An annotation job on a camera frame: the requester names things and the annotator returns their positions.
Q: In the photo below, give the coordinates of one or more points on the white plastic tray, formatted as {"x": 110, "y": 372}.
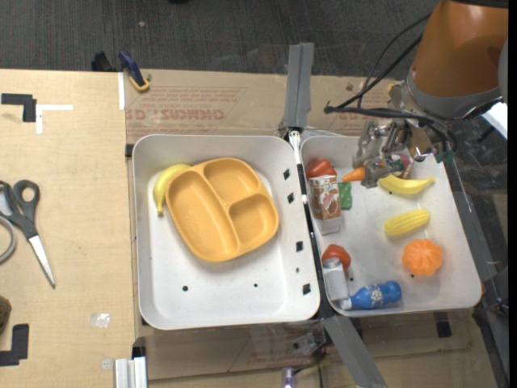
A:
{"x": 226, "y": 293}
{"x": 379, "y": 253}

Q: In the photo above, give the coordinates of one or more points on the yellow corn cob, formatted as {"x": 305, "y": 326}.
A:
{"x": 406, "y": 222}

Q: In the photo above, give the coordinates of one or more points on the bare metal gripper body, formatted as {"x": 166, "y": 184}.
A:
{"x": 420, "y": 140}

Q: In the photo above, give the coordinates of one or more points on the orange pumpkin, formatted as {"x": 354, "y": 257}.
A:
{"x": 422, "y": 257}

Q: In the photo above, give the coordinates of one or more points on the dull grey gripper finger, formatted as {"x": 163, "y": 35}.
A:
{"x": 377, "y": 170}
{"x": 366, "y": 148}

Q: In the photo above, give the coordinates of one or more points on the pink and green packet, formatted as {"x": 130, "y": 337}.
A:
{"x": 406, "y": 165}

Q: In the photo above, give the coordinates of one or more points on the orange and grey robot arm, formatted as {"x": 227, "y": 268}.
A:
{"x": 456, "y": 51}

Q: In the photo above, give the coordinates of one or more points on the brown cardboard board red print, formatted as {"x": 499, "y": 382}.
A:
{"x": 202, "y": 103}

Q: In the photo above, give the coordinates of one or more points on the blue bottle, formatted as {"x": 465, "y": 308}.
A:
{"x": 375, "y": 296}

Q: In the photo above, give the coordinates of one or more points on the yellow banana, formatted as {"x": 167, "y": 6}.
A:
{"x": 406, "y": 185}
{"x": 161, "y": 184}

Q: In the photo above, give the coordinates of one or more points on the orange carrot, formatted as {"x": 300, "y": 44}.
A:
{"x": 355, "y": 175}

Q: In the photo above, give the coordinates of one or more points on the red bell pepper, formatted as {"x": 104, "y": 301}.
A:
{"x": 320, "y": 168}

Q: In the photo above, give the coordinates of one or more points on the green toy vegetable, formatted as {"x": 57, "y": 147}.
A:
{"x": 345, "y": 196}

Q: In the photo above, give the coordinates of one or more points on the white and silver can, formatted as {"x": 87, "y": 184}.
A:
{"x": 335, "y": 281}

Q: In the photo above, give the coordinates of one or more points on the brown and white carton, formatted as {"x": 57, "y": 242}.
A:
{"x": 325, "y": 204}

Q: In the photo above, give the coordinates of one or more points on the orange divided plate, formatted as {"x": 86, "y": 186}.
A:
{"x": 218, "y": 208}

